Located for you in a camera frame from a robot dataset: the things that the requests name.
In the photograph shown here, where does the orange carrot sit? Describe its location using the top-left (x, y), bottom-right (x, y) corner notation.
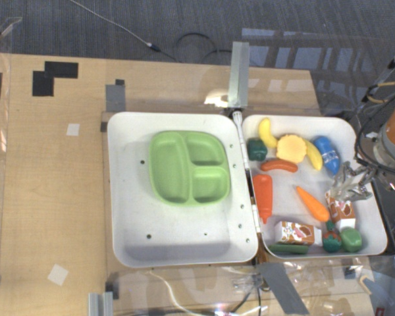
top-left (296, 186), bottom-right (330, 223)

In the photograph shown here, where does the white plastic tray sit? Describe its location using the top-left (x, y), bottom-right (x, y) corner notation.
top-left (107, 111), bottom-right (259, 269)
top-left (242, 114), bottom-right (388, 259)

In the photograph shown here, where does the brown and white carton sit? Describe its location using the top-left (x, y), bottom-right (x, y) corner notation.
top-left (325, 191), bottom-right (356, 232)
top-left (274, 221), bottom-right (323, 246)

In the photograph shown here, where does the blue bottle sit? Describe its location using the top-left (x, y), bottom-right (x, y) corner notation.
top-left (313, 136), bottom-right (342, 176)

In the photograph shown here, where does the light green bell pepper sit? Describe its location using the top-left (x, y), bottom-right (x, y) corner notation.
top-left (340, 227), bottom-right (363, 253)

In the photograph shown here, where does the yellow banana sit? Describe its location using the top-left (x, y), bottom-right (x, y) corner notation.
top-left (258, 117), bottom-right (278, 149)
top-left (302, 138), bottom-right (324, 171)

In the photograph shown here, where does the green divided plate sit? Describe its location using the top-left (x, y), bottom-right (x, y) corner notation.
top-left (148, 130), bottom-right (231, 207)

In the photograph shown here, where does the dark green cucumber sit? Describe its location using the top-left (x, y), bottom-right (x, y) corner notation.
top-left (267, 243), bottom-right (309, 255)

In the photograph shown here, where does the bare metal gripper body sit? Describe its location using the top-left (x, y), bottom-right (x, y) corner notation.
top-left (357, 163), bottom-right (388, 191)

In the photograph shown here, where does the orange sausage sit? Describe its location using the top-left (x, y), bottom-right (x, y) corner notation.
top-left (260, 158), bottom-right (299, 173)

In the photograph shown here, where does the orange bottle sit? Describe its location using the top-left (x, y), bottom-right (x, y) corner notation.
top-left (252, 174), bottom-right (273, 225)

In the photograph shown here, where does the dark green bell pepper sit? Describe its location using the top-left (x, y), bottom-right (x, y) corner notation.
top-left (246, 138), bottom-right (268, 161)

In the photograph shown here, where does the red and green strawberry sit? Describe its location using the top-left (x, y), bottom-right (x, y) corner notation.
top-left (321, 221), bottom-right (342, 253)

